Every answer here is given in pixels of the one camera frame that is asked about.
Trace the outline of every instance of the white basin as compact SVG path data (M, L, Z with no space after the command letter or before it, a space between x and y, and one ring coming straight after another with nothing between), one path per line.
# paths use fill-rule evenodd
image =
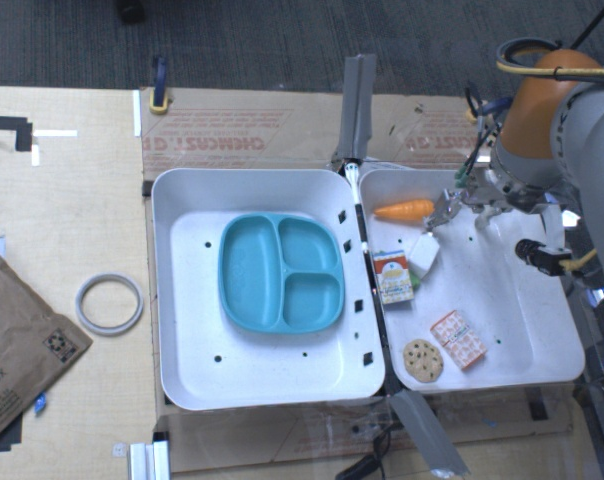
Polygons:
M404 200L434 202L452 188L453 171L376 170L363 175L360 194L372 252L410 252L421 223L381 220L376 207ZM514 252L522 238L545 242L538 215L517 210L494 217L478 231L476 215L464 208L434 230L440 251L412 301L384 308L393 367L410 389L435 393L461 389L571 381L584 369L584 349L557 277L526 265ZM434 344L431 326L458 310L488 351L465 370L442 347L444 370L437 381L421 383L404 367L404 345L417 338Z
M345 401L378 391L382 347L344 178L327 170L174 169L155 181L152 200L160 371L176 405L196 411ZM218 291L222 233L253 212L314 219L333 234L345 272L344 308L333 325L266 334L228 318Z

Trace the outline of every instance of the carrot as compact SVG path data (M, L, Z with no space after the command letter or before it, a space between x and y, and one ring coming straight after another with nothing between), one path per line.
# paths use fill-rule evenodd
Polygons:
M383 219L421 220L433 213L433 203L428 199L413 199L377 208L373 213Z

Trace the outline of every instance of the toy sink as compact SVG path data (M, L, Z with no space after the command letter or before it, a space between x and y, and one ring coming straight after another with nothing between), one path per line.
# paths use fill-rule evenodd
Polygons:
M408 253L424 231L421 223L380 220L376 207L435 201L452 184L452 171L364 174L370 250ZM160 371L176 405L209 410L346 401L379 391L387 373L380 330L343 177L321 169L174 169L155 181L152 203ZM560 281L514 253L522 238L544 242L540 217L513 211L482 232L474 218L463 209L436 228L440 251L414 299L383 307L395 375L423 392L575 379L584 352ZM257 312L238 305L244 296L234 293L229 265L238 251L261 258L247 278ZM224 258L231 259L226 267ZM442 351L440 377L420 383L406 371L402 350L416 338L435 343L430 327L454 309L487 353L460 370Z

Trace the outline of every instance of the cracker box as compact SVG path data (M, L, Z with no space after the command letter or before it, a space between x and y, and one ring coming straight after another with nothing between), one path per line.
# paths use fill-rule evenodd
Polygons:
M436 322L431 333L462 370L486 354L484 343L456 310Z
M373 267L382 304L413 298L409 264L404 251L393 251L373 256Z

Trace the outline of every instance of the snack package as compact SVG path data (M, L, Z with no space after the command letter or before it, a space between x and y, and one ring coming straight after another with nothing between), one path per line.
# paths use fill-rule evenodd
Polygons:
M393 251L373 256L373 268L377 278L382 304L411 300L413 285L409 264L404 251Z
M0 256L0 432L89 348Z
M456 310L438 320L431 333L462 370L486 354L484 343Z

